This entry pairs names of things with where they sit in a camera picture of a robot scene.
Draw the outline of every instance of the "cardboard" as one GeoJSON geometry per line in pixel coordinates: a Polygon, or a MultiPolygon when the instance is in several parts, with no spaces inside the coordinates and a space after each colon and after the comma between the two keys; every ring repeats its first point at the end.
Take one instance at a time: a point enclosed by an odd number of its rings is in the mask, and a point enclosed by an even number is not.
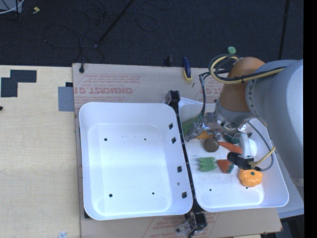
{"type": "MultiPolygon", "coordinates": [[[[130,218],[96,221],[85,218],[83,206],[81,147],[78,112],[87,102],[162,103],[170,90],[180,96],[202,102],[199,74],[206,68],[191,68],[191,81],[186,81],[182,67],[157,67],[138,65],[73,64],[75,126],[78,162],[78,187],[82,238],[179,238],[175,227],[185,221],[181,216],[130,218]]],[[[218,98],[222,84],[211,76],[206,79],[206,101],[218,98]]],[[[275,208],[237,210],[221,213],[205,213],[208,226],[197,238],[225,238],[263,233],[280,232],[282,225],[275,208]]]]}

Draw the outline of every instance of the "black pole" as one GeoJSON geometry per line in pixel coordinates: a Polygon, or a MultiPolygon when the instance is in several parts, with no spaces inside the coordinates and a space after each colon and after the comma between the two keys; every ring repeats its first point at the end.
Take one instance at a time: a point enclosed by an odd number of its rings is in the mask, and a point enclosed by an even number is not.
{"type": "Polygon", "coordinates": [[[107,36],[107,34],[112,30],[112,28],[115,26],[115,24],[119,21],[119,19],[124,15],[124,13],[128,10],[128,8],[131,6],[131,4],[134,2],[134,0],[130,0],[129,3],[125,6],[123,11],[119,14],[119,16],[113,21],[113,23],[108,27],[108,29],[105,31],[105,33],[100,37],[99,44],[104,40],[104,38],[107,36]]]}
{"type": "Polygon", "coordinates": [[[285,31],[286,31],[286,22],[287,22],[287,18],[288,18],[288,10],[289,10],[289,3],[290,3],[290,0],[286,0],[285,12],[284,12],[284,22],[283,22],[282,37],[281,37],[281,44],[280,44],[280,48],[279,48],[278,60],[281,60],[282,53],[283,53],[285,31]]]}

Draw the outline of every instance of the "blue and yellow clamp handle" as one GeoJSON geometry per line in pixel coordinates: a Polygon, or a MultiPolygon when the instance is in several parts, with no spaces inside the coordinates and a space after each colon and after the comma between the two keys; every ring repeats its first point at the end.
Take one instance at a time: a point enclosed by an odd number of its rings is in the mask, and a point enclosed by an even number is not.
{"type": "Polygon", "coordinates": [[[187,57],[183,57],[183,66],[185,68],[185,70],[183,71],[184,78],[186,79],[186,81],[191,81],[193,77],[192,77],[190,64],[187,57]]]}

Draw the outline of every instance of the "orange pumpkin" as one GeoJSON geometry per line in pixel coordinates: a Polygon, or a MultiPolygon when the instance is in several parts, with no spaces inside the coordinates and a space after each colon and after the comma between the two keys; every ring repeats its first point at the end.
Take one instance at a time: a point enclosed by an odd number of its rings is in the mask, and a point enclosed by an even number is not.
{"type": "Polygon", "coordinates": [[[243,186],[254,187],[262,182],[263,173],[253,169],[240,169],[239,179],[243,186]]]}

